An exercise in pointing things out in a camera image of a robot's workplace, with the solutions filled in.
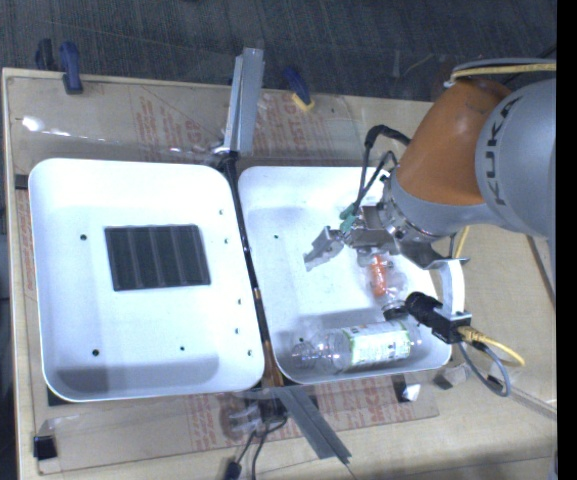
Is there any brown cardboard board red print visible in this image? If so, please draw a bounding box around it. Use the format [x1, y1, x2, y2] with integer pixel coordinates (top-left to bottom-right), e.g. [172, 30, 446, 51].
[6, 76, 442, 475]

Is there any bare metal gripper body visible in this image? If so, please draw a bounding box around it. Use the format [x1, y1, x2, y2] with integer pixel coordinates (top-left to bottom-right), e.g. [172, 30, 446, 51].
[342, 203, 405, 259]

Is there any black cylinder on white bracket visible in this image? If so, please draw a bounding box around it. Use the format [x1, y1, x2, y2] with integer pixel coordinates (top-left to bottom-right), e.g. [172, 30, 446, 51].
[404, 255, 473, 345]

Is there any black block with thin wires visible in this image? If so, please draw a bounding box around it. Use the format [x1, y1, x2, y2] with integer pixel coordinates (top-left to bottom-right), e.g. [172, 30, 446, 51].
[257, 398, 289, 424]

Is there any white plastic tray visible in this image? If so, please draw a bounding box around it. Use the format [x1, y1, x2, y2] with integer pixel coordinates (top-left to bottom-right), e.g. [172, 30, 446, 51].
[236, 165, 454, 386]
[27, 157, 266, 404]

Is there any black ribbed rectangular pad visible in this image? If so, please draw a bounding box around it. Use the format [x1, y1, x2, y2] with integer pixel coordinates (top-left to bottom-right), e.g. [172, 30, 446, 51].
[103, 224, 213, 293]

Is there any clear bottle with orange label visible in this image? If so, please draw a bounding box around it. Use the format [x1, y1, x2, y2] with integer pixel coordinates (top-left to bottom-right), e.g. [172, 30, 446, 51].
[365, 250, 410, 322]

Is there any clear bottle with green label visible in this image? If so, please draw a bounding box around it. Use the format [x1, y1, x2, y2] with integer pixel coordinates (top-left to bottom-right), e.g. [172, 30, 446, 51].
[289, 317, 425, 376]

